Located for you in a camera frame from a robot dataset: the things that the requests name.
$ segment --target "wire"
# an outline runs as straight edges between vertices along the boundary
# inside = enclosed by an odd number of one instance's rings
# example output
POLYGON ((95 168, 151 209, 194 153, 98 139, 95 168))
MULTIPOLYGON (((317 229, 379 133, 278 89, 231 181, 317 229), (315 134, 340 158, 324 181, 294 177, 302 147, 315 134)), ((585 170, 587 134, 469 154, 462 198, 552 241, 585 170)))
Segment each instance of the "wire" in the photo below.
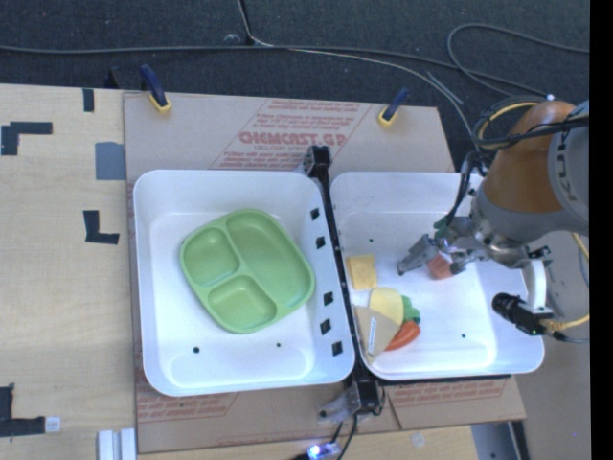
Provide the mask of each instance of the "wire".
POLYGON ((590 253, 588 252, 587 247, 585 246, 585 244, 581 240, 579 234, 576 233, 576 232, 573 232, 573 233, 571 233, 571 236, 573 237, 573 240, 575 241, 575 243, 579 246, 579 250, 581 251, 581 254, 583 254, 583 257, 589 263, 590 262, 590 253))
MULTIPOLYGON (((449 70, 456 70, 464 72, 468 77, 475 80, 476 77, 488 79, 490 81, 497 81, 507 85, 514 86, 516 88, 524 89, 529 92, 534 92, 530 87, 522 85, 517 82, 505 80, 500 77, 480 72, 476 70, 469 70, 463 67, 459 69, 456 65, 433 59, 429 57, 422 57, 418 55, 412 55, 409 53, 403 53, 392 50, 382 50, 377 48, 362 48, 352 46, 311 46, 311 45, 285 45, 285 44, 269 44, 260 39, 247 34, 249 39, 257 44, 254 45, 177 45, 177 46, 133 46, 122 48, 89 48, 89 49, 50 49, 50 48, 30 48, 25 46, 10 46, 7 44, 0 44, 0 51, 7 53, 18 53, 24 55, 42 55, 42 56, 57 56, 57 57, 72 57, 72 56, 95 56, 95 55, 128 55, 128 54, 140 54, 140 53, 211 53, 211 52, 266 52, 266 51, 292 51, 292 52, 338 52, 338 53, 356 53, 373 56, 383 56, 388 58, 401 58, 409 59, 413 61, 419 61, 422 63, 432 64, 438 67, 446 68, 449 70)), ((505 95, 511 96, 509 92, 505 92, 505 95)))
POLYGON ((518 96, 505 99, 489 107, 481 114, 481 117, 471 130, 473 143, 477 148, 483 150, 502 150, 512 147, 517 142, 527 140, 529 138, 556 134, 560 133, 561 131, 568 131, 573 127, 589 126, 589 113, 583 113, 579 115, 568 115, 563 121, 556 123, 535 125, 523 133, 496 138, 485 138, 488 128, 494 123, 494 121, 498 120, 505 114, 513 112, 519 108, 534 107, 535 105, 538 105, 544 101, 546 101, 545 98, 538 96, 518 96))
POLYGON ((443 87, 439 86, 436 82, 434 82, 433 80, 428 79, 427 77, 425 77, 421 73, 416 72, 415 70, 411 70, 410 68, 407 68, 405 66, 401 66, 401 65, 392 63, 390 61, 383 61, 383 60, 380 60, 380 59, 375 59, 375 58, 370 58, 370 57, 359 57, 359 56, 356 56, 356 55, 348 55, 348 54, 344 54, 344 53, 333 53, 333 52, 328 52, 328 51, 315 51, 315 50, 309 50, 309 49, 292 49, 290 51, 297 51, 297 52, 300 52, 300 53, 314 53, 314 54, 317 54, 317 55, 324 55, 324 56, 331 56, 331 57, 338 57, 338 58, 358 59, 360 61, 365 61, 365 62, 369 62, 369 63, 375 63, 375 64, 379 64, 379 65, 384 65, 384 66, 389 66, 391 68, 397 68, 398 70, 402 70, 403 72, 411 74, 414 77, 417 77, 418 79, 420 79, 422 81, 425 81, 426 83, 428 83, 429 85, 434 87, 441 94, 443 94, 446 99, 449 100, 449 102, 451 103, 453 108, 456 110, 456 112, 460 116, 460 119, 461 119, 461 121, 462 121, 462 123, 463 123, 463 125, 464 125, 464 127, 466 129, 466 131, 468 132, 468 134, 470 134, 470 131, 471 131, 470 125, 468 124, 468 121, 466 120, 464 112, 460 109, 460 107, 458 106, 457 102, 455 101, 454 96, 451 95, 447 91, 446 88, 443 88, 443 87))
MULTIPOLYGON (((454 39, 454 37, 455 37, 455 35, 457 33, 459 33, 460 31, 463 31, 465 29, 486 29, 486 30, 489 30, 489 31, 494 31, 494 32, 497 32, 497 33, 502 33, 502 34, 505 34, 505 35, 514 35, 515 37, 520 37, 521 39, 528 40, 528 41, 531 41, 531 42, 534 42, 534 43, 537 43, 537 44, 540 44, 540 45, 543 45, 543 46, 548 46, 550 48, 555 48, 555 49, 562 50, 562 51, 567 51, 567 52, 570 52, 570 53, 579 53, 579 54, 583 54, 583 55, 589 55, 589 50, 587 50, 587 49, 577 48, 577 47, 572 47, 572 46, 564 46, 564 45, 561 45, 561 44, 557 44, 557 43, 553 43, 553 42, 550 42, 550 41, 546 41, 544 39, 539 39, 539 38, 533 37, 531 35, 522 34, 522 33, 518 33, 518 32, 515 32, 515 31, 510 31, 508 29, 504 29, 504 28, 501 28, 501 27, 498 27, 498 26, 492 26, 492 25, 489 25, 489 24, 480 24, 480 23, 471 22, 471 23, 464 24, 464 25, 456 27, 453 31, 451 31, 451 33, 449 33, 449 35, 447 37, 447 52, 449 54, 449 57, 451 58, 451 61, 453 61, 453 63, 456 65, 456 67, 459 70, 461 70, 465 75, 467 75, 468 77, 470 77, 474 81, 477 81, 478 83, 481 83, 484 87, 487 87, 487 88, 489 88, 491 90, 495 90, 496 92, 500 92, 503 95, 510 95, 510 94, 507 91, 505 91, 505 90, 502 90, 502 89, 500 89, 498 87, 494 87, 493 85, 490 85, 489 83, 487 83, 487 82, 485 82, 483 80, 478 79, 477 78, 477 74, 475 74, 471 70, 468 70, 467 68, 462 66, 462 64, 460 64, 460 61, 458 61, 458 59, 456 58, 455 53, 453 53, 453 46, 452 46, 453 39, 454 39)), ((539 95, 539 96, 545 96, 546 95, 544 92, 542 92, 540 90, 532 89, 532 88, 530 88, 530 87, 528 87, 526 85, 522 85, 522 84, 515 83, 515 82, 512 82, 512 81, 505 81, 505 83, 507 83, 509 85, 512 85, 512 86, 515 86, 517 88, 521 88, 521 89, 526 90, 528 92, 532 92, 532 93, 534 93, 536 95, 539 95)))
POLYGON ((383 412, 383 408, 385 407, 385 401, 387 399, 387 394, 385 392, 385 387, 381 387, 381 404, 379 407, 373 411, 373 416, 380 416, 383 412))
POLYGON ((590 343, 590 339, 589 337, 580 339, 580 338, 576 338, 576 337, 570 337, 564 333, 559 333, 559 332, 554 332, 552 334, 552 336, 558 340, 558 341, 562 341, 562 342, 570 342, 573 344, 589 344, 590 343))
POLYGON ((580 326, 590 319, 590 314, 586 313, 583 317, 565 322, 554 319, 543 319, 539 323, 547 328, 550 332, 560 332, 570 329, 571 327, 580 326))
POLYGON ((357 414, 353 414, 352 430, 350 431, 349 436, 347 437, 347 441, 345 442, 345 446, 343 446, 343 450, 341 451, 341 454, 338 455, 336 460, 341 460, 341 458, 343 458, 343 456, 347 452, 347 448, 349 447, 349 444, 352 441, 353 435, 355 434, 356 430, 357 430, 357 414))
POLYGON ((458 188, 458 193, 456 194, 456 200, 444 218, 435 223, 436 228, 449 226, 451 221, 453 221, 454 217, 456 216, 456 212, 458 211, 460 204, 462 204, 462 200, 465 198, 468 188, 470 187, 470 175, 472 174, 472 171, 475 168, 478 168, 481 171, 481 174, 483 174, 483 171, 481 170, 482 164, 483 158, 478 151, 471 151, 466 155, 465 160, 462 163, 460 187, 458 188))
POLYGON ((331 443, 334 443, 336 441, 336 439, 338 438, 339 433, 341 432, 341 429, 343 428, 343 424, 345 423, 345 420, 341 421, 338 425, 338 428, 336 428, 336 431, 334 431, 334 434, 332 435, 331 439, 329 440, 331 443))
POLYGON ((584 262, 585 262, 585 256, 581 252, 581 249, 579 249, 579 269, 581 271, 581 276, 583 277, 583 282, 588 288, 590 288, 590 277, 589 277, 589 274, 587 273, 587 269, 585 268, 584 262))

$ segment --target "metal bracket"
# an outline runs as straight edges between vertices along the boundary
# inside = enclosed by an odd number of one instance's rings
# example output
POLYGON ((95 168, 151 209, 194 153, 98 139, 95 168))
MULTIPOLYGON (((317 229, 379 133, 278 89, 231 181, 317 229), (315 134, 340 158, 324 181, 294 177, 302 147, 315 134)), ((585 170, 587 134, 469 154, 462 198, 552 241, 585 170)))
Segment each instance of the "metal bracket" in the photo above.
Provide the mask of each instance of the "metal bracket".
POLYGON ((360 396, 354 381, 336 399, 322 405, 318 423, 342 423, 360 409, 360 396))

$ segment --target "cardboard sheet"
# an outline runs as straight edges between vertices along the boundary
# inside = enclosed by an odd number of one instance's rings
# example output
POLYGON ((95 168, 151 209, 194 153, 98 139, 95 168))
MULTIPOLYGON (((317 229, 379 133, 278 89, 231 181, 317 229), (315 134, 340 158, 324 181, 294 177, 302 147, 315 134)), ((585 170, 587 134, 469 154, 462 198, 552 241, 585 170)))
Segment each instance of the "cardboard sheet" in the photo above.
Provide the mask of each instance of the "cardboard sheet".
MULTIPOLYGON (((170 100, 172 109, 161 114, 147 93, 124 99, 139 451, 329 438, 336 425, 318 423, 317 410, 342 392, 342 383, 183 398, 165 397, 147 383, 134 271, 134 182, 156 169, 299 171, 311 145, 329 146, 330 178, 348 171, 452 172, 438 112, 403 106, 383 127, 376 116, 384 104, 182 94, 170 100)), ((472 396, 459 395, 464 382, 454 382, 451 395, 420 402, 418 413, 413 398, 437 395, 431 387, 447 385, 386 387, 389 405, 363 421, 358 434, 523 417, 514 379, 488 382, 479 382, 472 396)))

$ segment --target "orange carrot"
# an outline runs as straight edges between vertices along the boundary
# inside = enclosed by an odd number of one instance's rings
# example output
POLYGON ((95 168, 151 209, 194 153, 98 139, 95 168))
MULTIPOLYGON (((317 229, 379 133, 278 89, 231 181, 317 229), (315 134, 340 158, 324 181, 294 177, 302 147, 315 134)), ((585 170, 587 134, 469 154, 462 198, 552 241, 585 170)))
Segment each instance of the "orange carrot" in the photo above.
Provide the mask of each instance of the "orange carrot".
POLYGON ((402 324, 396 335, 394 335, 390 343, 387 345, 387 348, 385 348, 385 351, 393 351, 401 348, 402 346, 406 346, 409 342, 420 335, 420 332, 420 326, 417 324, 417 322, 415 322, 415 320, 407 320, 404 324, 402 324))

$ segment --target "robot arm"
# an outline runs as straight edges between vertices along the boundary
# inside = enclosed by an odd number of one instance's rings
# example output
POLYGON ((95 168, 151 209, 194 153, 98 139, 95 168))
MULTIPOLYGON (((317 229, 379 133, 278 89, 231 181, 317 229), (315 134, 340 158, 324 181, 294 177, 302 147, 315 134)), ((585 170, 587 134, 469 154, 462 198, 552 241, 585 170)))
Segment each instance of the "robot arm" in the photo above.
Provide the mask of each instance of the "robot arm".
MULTIPOLYGON (((589 101, 578 106, 538 101, 504 139, 483 140, 485 128, 510 104, 493 107, 475 127, 477 146, 497 150, 483 182, 476 192, 469 189, 471 173, 485 170, 473 152, 463 165, 455 205, 435 224, 434 236, 422 236, 397 263, 398 274, 429 264, 443 253, 451 261, 448 275, 475 261, 494 260, 522 269, 530 282, 549 253, 546 247, 531 250, 531 242, 554 231, 589 237, 589 101), (470 214, 456 216, 466 196, 472 196, 470 214)), ((544 291, 533 294, 542 298, 526 303, 503 293, 494 298, 493 306, 524 332, 543 334, 541 326, 523 322, 552 316, 543 313, 548 311, 544 291)))

